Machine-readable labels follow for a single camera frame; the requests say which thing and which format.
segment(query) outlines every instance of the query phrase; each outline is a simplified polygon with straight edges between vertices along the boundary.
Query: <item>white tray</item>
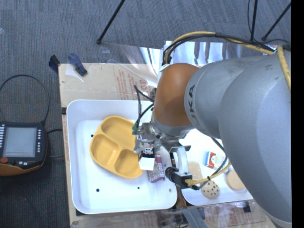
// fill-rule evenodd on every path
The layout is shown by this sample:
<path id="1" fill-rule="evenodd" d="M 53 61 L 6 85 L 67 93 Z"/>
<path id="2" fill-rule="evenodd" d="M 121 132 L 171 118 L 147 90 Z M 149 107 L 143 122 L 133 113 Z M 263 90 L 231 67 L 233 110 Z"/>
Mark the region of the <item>white tray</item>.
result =
<path id="1" fill-rule="evenodd" d="M 150 103 L 142 101 L 142 109 Z M 126 179 L 103 169 L 91 158 L 91 135 L 103 119 L 119 115 L 135 122 L 137 105 L 137 101 L 128 100 L 75 100 L 67 107 L 72 200 L 80 212 L 100 214 L 169 209 L 176 203 L 175 185 L 167 178 L 151 183 L 145 171 L 137 178 Z M 151 111 L 148 111 L 142 122 L 150 119 Z M 171 166 L 168 152 L 161 149 L 160 154 L 163 164 Z"/>
<path id="2" fill-rule="evenodd" d="M 211 151 L 224 156 L 223 151 L 213 142 L 210 137 L 202 134 L 196 129 L 191 130 L 184 139 L 180 140 L 180 143 L 183 145 L 191 145 L 190 150 L 187 152 L 187 159 L 189 162 L 194 161 L 199 163 L 203 178 L 212 175 L 212 173 L 215 171 L 214 169 L 205 166 L 207 152 Z M 212 179 L 219 187 L 219 196 L 215 199 L 206 198 L 202 194 L 201 190 L 182 189 L 182 194 L 188 203 L 195 206 L 253 199 L 247 189 L 240 191 L 231 189 L 227 185 L 225 178 L 226 173 L 222 173 Z"/>

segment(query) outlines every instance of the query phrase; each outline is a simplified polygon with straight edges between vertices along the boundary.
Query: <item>gray carpet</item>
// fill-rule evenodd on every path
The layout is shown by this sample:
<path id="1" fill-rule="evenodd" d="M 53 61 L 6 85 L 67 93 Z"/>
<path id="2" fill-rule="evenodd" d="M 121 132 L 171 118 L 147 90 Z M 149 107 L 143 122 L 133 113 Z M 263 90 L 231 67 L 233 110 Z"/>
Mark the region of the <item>gray carpet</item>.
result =
<path id="1" fill-rule="evenodd" d="M 160 49 L 164 41 L 193 31 L 250 39 L 255 0 L 248 1 L 126 0 L 103 43 Z M 0 0 L 0 84 L 18 74 L 38 78 L 50 95 L 47 131 L 62 127 L 58 75 L 48 66 L 50 57 L 55 54 L 65 63 L 74 52 L 84 63 L 105 62 L 103 46 L 96 40 L 119 2 Z M 290 2 L 258 0 L 255 40 L 261 41 Z M 274 39 L 279 39 L 277 44 L 291 42 L 291 8 L 267 37 L 267 41 Z M 40 121 L 46 114 L 46 101 L 43 87 L 25 76 L 11 79 L 0 92 L 0 110 L 6 121 Z M 60 131 L 49 134 L 49 146 L 49 155 L 63 154 Z M 47 158 L 38 171 L 0 181 L 1 228 L 69 227 L 63 158 Z"/>

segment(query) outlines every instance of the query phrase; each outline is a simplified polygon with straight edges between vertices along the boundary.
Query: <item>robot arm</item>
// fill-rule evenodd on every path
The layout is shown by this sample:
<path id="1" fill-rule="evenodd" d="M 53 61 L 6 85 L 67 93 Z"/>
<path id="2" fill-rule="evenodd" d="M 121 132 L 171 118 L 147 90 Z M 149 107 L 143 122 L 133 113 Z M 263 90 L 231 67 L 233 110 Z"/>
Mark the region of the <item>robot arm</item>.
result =
<path id="1" fill-rule="evenodd" d="M 290 66 L 290 51 L 284 55 Z M 152 120 L 139 131 L 138 142 L 178 152 L 181 164 L 169 179 L 187 188 L 185 179 L 192 176 L 184 150 L 189 146 L 178 140 L 193 128 L 221 139 L 247 190 L 273 223 L 285 228 L 292 226 L 291 94 L 280 65 L 274 53 L 201 68 L 168 66 L 159 80 Z"/>

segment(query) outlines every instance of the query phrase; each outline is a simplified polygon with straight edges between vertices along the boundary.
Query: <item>yellow cable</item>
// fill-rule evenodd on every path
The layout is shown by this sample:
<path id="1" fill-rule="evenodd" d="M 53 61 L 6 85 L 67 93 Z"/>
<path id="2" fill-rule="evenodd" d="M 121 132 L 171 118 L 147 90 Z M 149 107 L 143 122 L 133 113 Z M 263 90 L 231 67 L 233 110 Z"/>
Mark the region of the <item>yellow cable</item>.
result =
<path id="1" fill-rule="evenodd" d="M 222 174 L 225 170 L 227 170 L 229 168 L 229 166 L 231 165 L 231 163 L 229 162 L 227 166 L 225 166 L 223 169 L 221 169 L 218 173 L 211 175 L 210 179 L 215 178 L 217 176 L 219 176 L 220 174 Z M 193 186 L 195 184 L 199 184 L 199 183 L 203 183 L 209 181 L 208 178 L 204 178 L 201 180 L 192 180 L 192 179 L 186 179 L 185 182 L 188 184 L 188 186 Z"/>
<path id="2" fill-rule="evenodd" d="M 212 35 L 212 34 L 216 34 L 215 32 L 209 32 L 209 31 L 195 31 L 195 32 L 190 32 L 190 33 L 187 33 L 187 34 L 184 34 L 178 38 L 176 38 L 171 44 L 174 44 L 175 42 L 178 42 L 180 41 L 181 39 L 184 39 L 186 37 L 189 37 L 189 36 L 195 36 L 195 35 Z M 246 48 L 249 48 L 249 49 L 253 49 L 253 50 L 256 50 L 256 51 L 259 51 L 261 53 L 265 53 L 265 54 L 268 54 L 268 55 L 271 55 L 273 54 L 273 52 L 271 50 L 267 50 L 267 49 L 263 49 L 263 48 L 260 48 L 260 47 L 256 47 L 256 46 L 253 46 L 251 44 L 246 44 L 244 43 L 243 41 L 240 41 L 240 40 L 236 40 L 236 39 L 231 39 L 231 38 L 225 38 L 231 42 L 235 42 L 235 43 L 239 43 L 240 45 L 246 47 Z M 165 53 L 165 63 L 168 63 L 168 56 L 169 56 L 169 52 L 170 50 L 167 50 L 166 53 Z"/>
<path id="3" fill-rule="evenodd" d="M 289 70 L 282 46 L 277 47 L 277 54 L 278 54 L 278 57 L 280 60 L 281 68 L 283 70 L 286 82 L 289 87 L 289 90 L 291 91 L 291 75 L 290 75 L 290 70 Z"/>

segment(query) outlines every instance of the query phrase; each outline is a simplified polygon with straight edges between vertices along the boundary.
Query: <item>yellow divided bowl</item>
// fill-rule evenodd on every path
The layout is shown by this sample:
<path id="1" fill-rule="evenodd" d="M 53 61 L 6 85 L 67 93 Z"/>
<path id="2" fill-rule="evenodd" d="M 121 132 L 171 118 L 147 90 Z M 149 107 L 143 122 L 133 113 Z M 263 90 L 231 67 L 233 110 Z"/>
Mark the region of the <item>yellow divided bowl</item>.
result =
<path id="1" fill-rule="evenodd" d="M 136 178 L 144 172 L 133 150 L 133 125 L 123 117 L 109 116 L 99 125 L 90 144 L 91 157 L 99 166 L 125 178 Z"/>

